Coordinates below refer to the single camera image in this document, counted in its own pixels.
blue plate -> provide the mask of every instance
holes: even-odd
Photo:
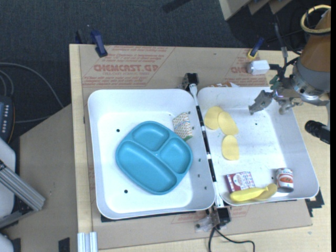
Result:
[[[193,161],[190,147],[160,123],[137,125],[116,150],[118,167],[138,186],[153,194],[173,190]]]

dark floor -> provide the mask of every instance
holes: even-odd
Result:
[[[11,62],[23,68],[3,66],[0,70],[14,85],[16,124],[13,139],[70,104],[69,44],[76,31],[89,36],[98,29],[106,45],[152,45],[190,47],[250,48],[261,36],[261,49],[279,50],[275,38],[275,16],[266,5],[251,16],[242,8],[225,21],[218,0],[191,0],[168,12],[165,6],[175,0],[0,0],[0,63]],[[299,19],[308,8],[331,5],[331,0],[294,0],[277,17],[282,34],[300,30]],[[301,48],[302,32],[286,37],[292,48]],[[45,78],[59,97],[56,100]],[[8,77],[7,94],[12,93]],[[4,94],[0,79],[0,94]]]

white power adapter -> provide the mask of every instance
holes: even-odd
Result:
[[[252,61],[247,65],[247,72],[249,72],[252,75],[261,75],[266,74],[269,70],[269,64],[267,60],[257,60]]]

soup can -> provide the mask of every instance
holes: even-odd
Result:
[[[288,168],[277,170],[278,192],[292,192],[294,190],[293,171]]]

wooden table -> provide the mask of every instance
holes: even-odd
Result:
[[[220,60],[208,60],[205,57],[220,55],[224,62],[232,65],[237,49],[210,49],[210,48],[178,48],[179,59],[184,59],[183,67],[177,66],[181,71],[172,74],[181,77],[187,72],[185,70],[193,69],[195,62],[202,60],[202,66],[212,71],[218,71]],[[261,59],[268,60],[272,64],[282,65],[282,56],[280,51],[260,51]],[[71,93],[72,93],[72,117],[73,134],[75,148],[75,169],[76,169],[76,194],[77,194],[77,215],[78,232],[89,233],[93,231],[93,222],[91,216],[91,199],[88,179],[88,158],[85,125],[83,123],[84,105],[82,93],[82,76],[80,61],[80,45],[70,45],[70,70],[71,70]],[[274,72],[268,72],[267,78],[270,79]],[[157,88],[162,86],[159,77],[153,77],[147,88]],[[313,210],[312,226],[291,228],[283,230],[272,230],[269,232],[257,232],[249,234],[239,234],[230,236],[234,240],[252,240],[256,244],[257,251],[331,251],[331,213],[330,213],[330,146],[312,137],[304,131],[304,124],[308,120],[317,120],[327,123],[328,116],[325,108],[318,108],[309,104],[295,107],[294,112],[306,144],[308,153],[313,162],[316,175],[318,177],[321,192],[324,199],[324,205],[321,209]],[[150,244],[142,246],[132,246],[108,249],[104,251],[207,251],[207,239],[193,239],[184,241],[172,241],[161,244]],[[252,251],[251,244],[236,245],[232,243],[223,244],[221,237],[215,237],[212,244],[213,251]]]

